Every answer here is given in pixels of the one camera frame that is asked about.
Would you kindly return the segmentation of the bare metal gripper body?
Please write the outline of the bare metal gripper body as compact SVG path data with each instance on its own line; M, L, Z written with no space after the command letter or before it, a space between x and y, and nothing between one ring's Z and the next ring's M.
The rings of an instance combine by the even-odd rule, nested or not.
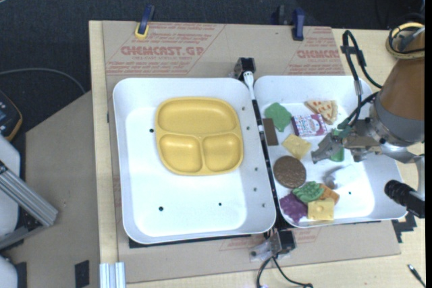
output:
M368 154L385 155L401 163L410 163L409 143L395 136L380 120L367 117L357 121L342 140L345 148L366 148Z

